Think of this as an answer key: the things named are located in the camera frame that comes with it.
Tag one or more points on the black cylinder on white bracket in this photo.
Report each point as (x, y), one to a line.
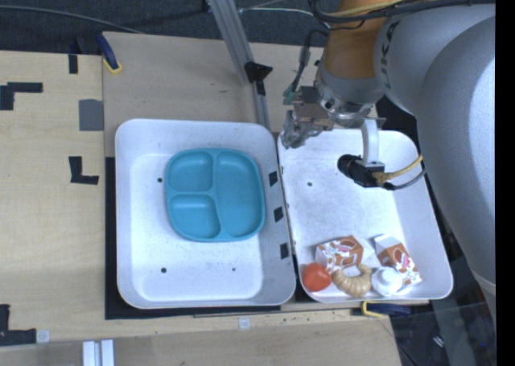
(364, 171)

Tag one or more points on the orange and white carton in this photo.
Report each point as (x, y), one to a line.
(396, 256)
(340, 252)

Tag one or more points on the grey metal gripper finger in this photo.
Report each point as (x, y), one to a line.
(290, 133)
(310, 132)

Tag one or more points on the blue divided plate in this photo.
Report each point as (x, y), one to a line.
(215, 195)

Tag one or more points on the white plastic tray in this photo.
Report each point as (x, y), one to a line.
(201, 276)
(346, 211)

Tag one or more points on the beige croissant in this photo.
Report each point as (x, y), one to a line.
(354, 283)

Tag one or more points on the red tomato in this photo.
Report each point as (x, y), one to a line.
(316, 277)

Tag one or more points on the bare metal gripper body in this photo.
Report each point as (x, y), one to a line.
(311, 109)

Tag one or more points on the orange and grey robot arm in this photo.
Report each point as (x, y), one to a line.
(442, 75)

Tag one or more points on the white round bottle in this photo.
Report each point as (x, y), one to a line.
(387, 280)

